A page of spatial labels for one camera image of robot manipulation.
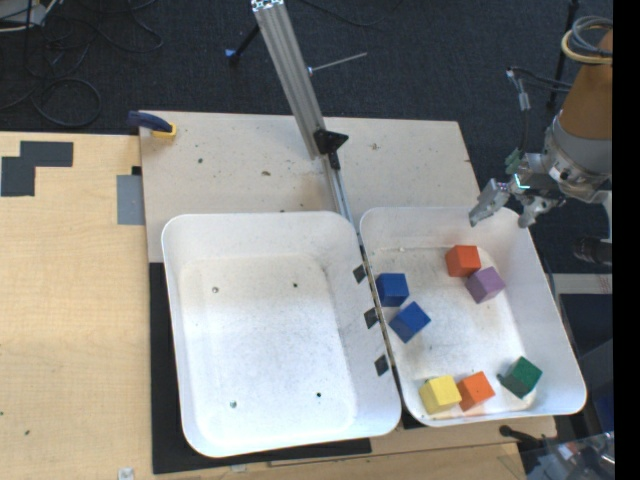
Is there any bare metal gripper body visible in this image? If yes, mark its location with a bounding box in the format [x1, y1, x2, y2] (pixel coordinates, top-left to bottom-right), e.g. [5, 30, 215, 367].
[508, 151, 613, 210]

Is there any orange cube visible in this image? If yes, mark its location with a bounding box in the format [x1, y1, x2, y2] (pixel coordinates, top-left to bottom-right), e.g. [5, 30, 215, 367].
[444, 244, 483, 278]
[455, 370, 497, 413]

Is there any purple cube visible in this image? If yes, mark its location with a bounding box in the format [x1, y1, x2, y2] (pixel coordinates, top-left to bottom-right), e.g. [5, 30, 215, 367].
[464, 265, 507, 305]

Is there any blue cube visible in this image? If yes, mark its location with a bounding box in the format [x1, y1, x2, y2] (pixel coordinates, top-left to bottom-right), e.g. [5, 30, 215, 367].
[374, 272, 411, 309]
[388, 300, 433, 345]

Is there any white plastic tray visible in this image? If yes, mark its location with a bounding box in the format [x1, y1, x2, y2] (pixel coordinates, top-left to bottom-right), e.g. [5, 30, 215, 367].
[160, 210, 403, 459]
[358, 205, 588, 429]

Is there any green cube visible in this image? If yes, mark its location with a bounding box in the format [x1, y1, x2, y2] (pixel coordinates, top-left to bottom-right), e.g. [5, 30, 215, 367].
[496, 355, 544, 401]

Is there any yellow cube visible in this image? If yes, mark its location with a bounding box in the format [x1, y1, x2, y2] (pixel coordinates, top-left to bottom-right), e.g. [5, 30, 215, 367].
[417, 374, 463, 416]

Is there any pale wood board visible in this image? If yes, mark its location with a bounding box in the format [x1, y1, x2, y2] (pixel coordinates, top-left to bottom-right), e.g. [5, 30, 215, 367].
[138, 111, 559, 469]

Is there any black cylinder on white bracket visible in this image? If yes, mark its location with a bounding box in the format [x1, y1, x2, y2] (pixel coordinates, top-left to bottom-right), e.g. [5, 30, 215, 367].
[572, 189, 614, 265]

